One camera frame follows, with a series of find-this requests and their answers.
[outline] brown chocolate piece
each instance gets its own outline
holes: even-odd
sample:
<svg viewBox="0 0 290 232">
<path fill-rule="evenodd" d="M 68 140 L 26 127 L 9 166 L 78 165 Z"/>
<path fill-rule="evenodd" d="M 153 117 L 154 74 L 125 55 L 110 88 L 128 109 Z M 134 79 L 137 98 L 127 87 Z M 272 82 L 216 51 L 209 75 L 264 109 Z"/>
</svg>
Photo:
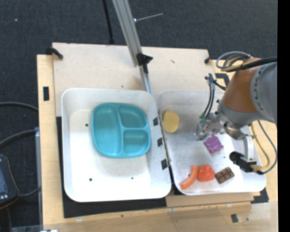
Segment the brown chocolate piece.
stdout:
<svg viewBox="0 0 290 232">
<path fill-rule="evenodd" d="M 219 184 L 225 182 L 228 179 L 231 179 L 234 177 L 234 173 L 232 172 L 231 168 L 227 167 L 220 172 L 215 174 L 215 178 L 218 181 Z"/>
</svg>

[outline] dark floor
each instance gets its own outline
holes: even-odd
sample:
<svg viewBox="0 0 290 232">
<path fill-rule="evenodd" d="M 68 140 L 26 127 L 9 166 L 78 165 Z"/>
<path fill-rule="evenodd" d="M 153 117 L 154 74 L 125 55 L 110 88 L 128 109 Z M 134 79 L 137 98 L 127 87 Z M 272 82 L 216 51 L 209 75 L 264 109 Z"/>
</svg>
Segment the dark floor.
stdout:
<svg viewBox="0 0 290 232">
<path fill-rule="evenodd" d="M 129 0 L 142 46 L 203 48 L 211 58 L 228 51 L 255 57 L 277 55 L 278 0 Z M 115 44 L 125 44 L 107 0 Z M 0 102 L 38 106 L 36 55 L 52 42 L 108 44 L 102 0 L 0 0 Z M 38 126 L 31 109 L 0 107 L 0 140 Z M 21 192 L 37 187 L 34 136 L 0 149 L 10 161 Z M 37 195 L 10 206 L 14 227 L 39 223 Z M 0 224 L 7 225 L 6 210 Z"/>
</svg>

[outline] wooden table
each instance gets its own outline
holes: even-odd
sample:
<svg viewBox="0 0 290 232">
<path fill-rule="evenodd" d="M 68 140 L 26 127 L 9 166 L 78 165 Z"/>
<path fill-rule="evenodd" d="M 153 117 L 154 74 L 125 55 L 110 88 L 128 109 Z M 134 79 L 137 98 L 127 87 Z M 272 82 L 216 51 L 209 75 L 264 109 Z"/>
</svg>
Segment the wooden table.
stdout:
<svg viewBox="0 0 290 232">
<path fill-rule="evenodd" d="M 128 49 L 125 46 L 55 43 L 53 47 L 62 53 L 66 63 L 70 63 L 72 66 L 79 66 L 79 63 L 87 59 L 86 61 L 91 61 L 91 63 L 93 63 L 93 68 L 95 68 L 95 64 L 100 65 L 100 62 L 97 62 L 97 58 L 100 57 L 103 64 L 106 66 L 106 72 L 110 78 L 109 81 L 114 84 L 114 88 L 142 89 L 142 84 L 136 74 L 138 72 L 133 69 Z M 111 58 L 108 56 L 101 58 L 101 56 L 109 51 L 115 52 L 116 54 L 113 54 Z M 149 64 L 149 75 L 155 98 L 163 91 L 175 90 L 174 87 L 178 87 L 178 90 L 184 91 L 208 90 L 207 84 L 204 81 L 204 76 L 207 73 L 219 72 L 213 65 L 214 61 L 210 61 L 206 65 L 204 64 L 204 60 L 208 56 L 207 50 L 143 47 L 143 52 L 154 57 L 154 60 Z M 93 228 L 92 226 L 95 226 L 99 231 L 107 231 L 114 226 L 121 228 L 119 231 L 126 231 L 127 228 L 138 231 L 140 227 L 143 228 L 142 231 L 153 231 L 155 229 L 157 230 L 157 228 L 160 231 L 178 231 L 179 227 L 174 224 L 175 219 L 179 222 L 180 229 L 186 226 L 184 223 L 185 219 L 189 219 L 189 226 L 193 226 L 196 222 L 194 218 L 199 215 L 202 216 L 202 214 L 206 214 L 206 217 L 209 219 L 208 221 L 203 219 L 203 223 L 207 224 L 204 226 L 213 225 L 213 223 L 210 222 L 212 218 L 217 218 L 215 224 L 218 226 L 222 226 L 222 224 L 224 224 L 223 221 L 226 220 L 228 221 L 228 226 L 232 226 L 234 222 L 230 220 L 230 212 L 234 212 L 234 214 L 240 214 L 242 212 L 242 214 L 244 214 L 243 216 L 250 214 L 250 216 L 256 216 L 257 218 L 258 215 L 256 214 L 258 214 L 258 212 L 267 209 L 271 217 L 264 219 L 263 224 L 267 228 L 272 226 L 272 228 L 275 229 L 276 223 L 273 225 L 270 220 L 274 218 L 277 219 L 277 166 L 266 175 L 266 190 L 270 201 L 270 203 L 267 204 L 250 204 L 254 196 L 259 195 L 259 193 L 217 194 L 202 195 L 198 197 L 185 195 L 175 196 L 170 193 L 166 197 L 167 207 L 165 208 L 64 218 L 56 116 L 60 115 L 58 99 L 61 97 L 62 91 L 67 88 L 66 85 L 75 86 L 78 84 L 63 83 L 60 85 L 61 88 L 58 88 L 58 84 L 56 83 L 56 79 L 58 79 L 58 70 L 54 69 L 54 61 L 60 60 L 55 55 L 37 56 L 42 204 L 43 224 L 45 227 L 49 225 L 49 228 L 64 228 L 65 231 L 73 231 L 76 228 L 75 226 L 77 226 L 78 231 L 87 231 L 89 227 Z M 200 71 L 200 68 L 195 67 L 198 65 L 202 66 L 204 69 Z M 128 66 L 130 68 L 128 71 L 132 71 L 132 76 L 134 77 L 133 82 L 128 82 L 124 85 L 113 82 L 109 74 L 111 73 L 109 68 L 114 66 L 123 75 L 126 74 L 126 66 Z M 72 75 L 71 77 L 73 77 L 73 80 L 80 78 L 77 70 L 71 72 L 69 75 Z M 90 87 L 90 84 L 87 82 L 82 82 L 82 85 L 84 87 Z M 103 87 L 103 82 L 95 82 L 94 87 Z M 49 97 L 45 97 L 46 90 L 48 91 Z M 264 123 L 263 126 L 277 145 L 276 126 L 271 123 Z M 264 142 L 264 147 L 271 151 L 270 144 L 265 139 L 265 136 L 260 133 L 261 130 L 259 128 L 256 128 L 256 130 L 258 137 L 260 135 L 260 141 Z M 261 161 L 264 161 L 264 157 L 261 153 L 259 156 Z M 262 221 L 259 219 L 257 219 L 256 222 L 262 224 Z"/>
</svg>

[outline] black pole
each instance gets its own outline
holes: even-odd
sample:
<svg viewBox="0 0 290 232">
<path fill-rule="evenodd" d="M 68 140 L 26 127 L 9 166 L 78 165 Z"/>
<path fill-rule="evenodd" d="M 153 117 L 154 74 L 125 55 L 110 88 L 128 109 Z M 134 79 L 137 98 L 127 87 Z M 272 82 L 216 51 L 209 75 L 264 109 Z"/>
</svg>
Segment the black pole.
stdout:
<svg viewBox="0 0 290 232">
<path fill-rule="evenodd" d="M 105 12 L 106 21 L 107 21 L 108 32 L 109 32 L 109 34 L 110 34 L 110 44 L 114 44 L 115 40 L 114 40 L 114 37 L 113 37 L 112 26 L 111 26 L 111 20 L 110 20 L 110 16 L 109 16 L 109 14 L 108 14 L 108 9 L 107 9 L 106 0 L 102 0 L 102 1 L 103 1 L 104 12 Z"/>
</svg>

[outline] purple block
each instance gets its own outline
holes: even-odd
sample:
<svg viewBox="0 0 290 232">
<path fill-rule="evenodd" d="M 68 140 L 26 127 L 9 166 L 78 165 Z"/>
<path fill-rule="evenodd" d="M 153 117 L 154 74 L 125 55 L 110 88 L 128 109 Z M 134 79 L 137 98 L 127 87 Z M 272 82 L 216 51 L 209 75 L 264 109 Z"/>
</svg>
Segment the purple block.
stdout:
<svg viewBox="0 0 290 232">
<path fill-rule="evenodd" d="M 204 141 L 204 144 L 206 148 L 208 149 L 209 153 L 213 154 L 223 148 L 223 145 L 221 144 L 219 138 L 217 138 L 215 135 L 212 135 L 208 139 Z"/>
</svg>

